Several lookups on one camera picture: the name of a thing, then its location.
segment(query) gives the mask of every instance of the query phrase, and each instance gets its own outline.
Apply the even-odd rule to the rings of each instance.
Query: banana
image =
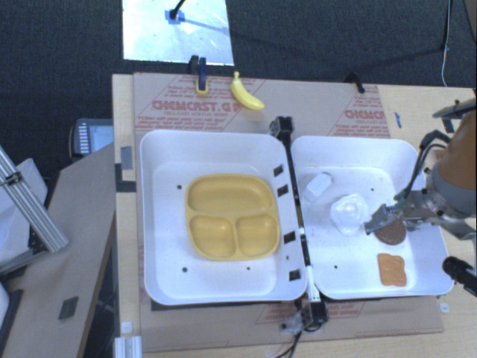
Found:
[[[243,104],[247,109],[262,110],[265,105],[262,101],[251,95],[240,81],[239,72],[233,73],[233,81],[230,84],[230,90],[232,90],[233,96],[238,102]]]

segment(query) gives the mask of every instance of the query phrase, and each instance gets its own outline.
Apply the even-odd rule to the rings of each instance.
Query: yellow plate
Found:
[[[278,248],[280,227],[271,188],[252,175],[204,175],[186,191],[187,231],[211,260],[266,257]]]

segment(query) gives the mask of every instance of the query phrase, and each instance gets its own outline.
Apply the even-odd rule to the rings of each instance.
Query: white tray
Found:
[[[166,305],[290,301],[306,288],[286,152],[268,135],[152,131],[140,145],[145,287]],[[275,177],[274,169],[283,173]],[[199,255],[186,228],[185,193],[201,175],[234,173],[263,179],[275,194],[282,238],[272,255],[250,261],[213,261]],[[277,194],[288,186],[288,193]],[[296,239],[284,243],[283,236]],[[300,278],[290,280],[290,272]]]
[[[417,157],[411,145],[398,139],[302,136],[293,143],[292,154],[300,197],[315,175],[328,172],[333,179],[315,203],[300,202],[314,280],[323,294],[344,300],[442,295],[452,288],[452,280],[441,267],[448,254],[438,226],[422,225],[392,246],[373,234],[366,235],[362,226],[355,233],[343,234],[329,217],[331,204],[343,195],[361,195],[370,213],[382,203],[392,204],[411,177]],[[421,174],[413,188],[424,184]],[[406,286],[381,284],[380,253],[404,259]]]

